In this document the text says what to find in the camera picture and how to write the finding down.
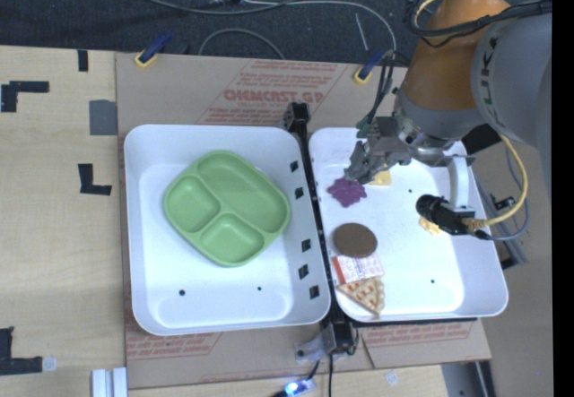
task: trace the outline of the cardboard sheet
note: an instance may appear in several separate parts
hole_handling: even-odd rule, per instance
[[[309,131],[353,127],[369,112],[380,70],[366,85],[352,81],[358,65],[161,55],[148,68],[133,54],[116,54],[119,172],[126,301],[126,359],[130,388],[306,375],[295,345],[319,325],[242,332],[156,337],[131,313],[123,141],[144,124],[281,125],[291,101],[307,102]],[[404,70],[394,73],[396,86]],[[379,114],[390,111],[384,102]],[[480,320],[392,324],[361,329],[353,356],[335,371],[409,367],[490,358]],[[324,373],[326,363],[319,373]]]

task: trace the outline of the green divided plate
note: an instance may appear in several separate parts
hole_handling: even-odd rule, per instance
[[[223,266],[240,266],[261,254],[291,217],[283,192],[231,151],[196,160],[170,184],[163,209],[187,242]]]

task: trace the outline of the black tape mark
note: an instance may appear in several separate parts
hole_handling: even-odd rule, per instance
[[[82,183],[80,193],[111,195],[111,186],[95,186],[93,184],[92,164],[78,164],[78,170],[80,171],[80,182]]]
[[[88,51],[85,49],[78,50],[78,71],[88,72]]]
[[[2,85],[0,94],[0,112],[15,112],[18,103],[19,92],[40,92],[50,91],[49,82],[26,82],[14,81]]]
[[[42,371],[42,357],[13,358],[12,332],[14,328],[0,329],[0,375],[23,375]]]
[[[117,135],[117,106],[105,99],[90,101],[90,135]]]

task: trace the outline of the yellow cable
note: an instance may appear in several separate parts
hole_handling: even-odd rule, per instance
[[[528,192],[528,176],[526,175],[526,169],[524,167],[524,163],[522,162],[522,160],[518,156],[516,149],[510,143],[510,140],[502,134],[499,134],[499,137],[502,140],[502,142],[504,143],[504,145],[506,145],[506,147],[509,149],[509,152],[512,155],[512,158],[514,158],[514,161],[518,165],[518,169],[520,171],[520,176],[522,177],[522,191],[520,192],[520,197],[518,198],[518,201],[516,201],[516,203],[508,211],[506,211],[502,215],[499,215],[498,217],[494,217],[492,219],[474,219],[474,218],[462,219],[463,223],[469,229],[481,229],[484,227],[490,227],[490,225],[500,223],[500,222],[512,217],[518,211],[518,209],[520,209],[520,207],[522,207],[522,204],[524,204],[524,201],[526,199],[526,193]]]
[[[424,2],[422,2],[421,6],[416,11],[416,14],[414,16],[414,23],[415,23],[415,26],[417,28],[419,27],[419,22],[418,22],[419,21],[419,15],[421,14],[422,10],[424,10],[428,5],[432,4],[435,1],[437,1],[437,0],[425,0]]]

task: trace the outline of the blue light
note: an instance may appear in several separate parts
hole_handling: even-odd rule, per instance
[[[285,391],[289,395],[293,395],[293,393],[297,392],[298,389],[299,389],[299,385],[297,383],[289,383],[289,384],[285,385]]]

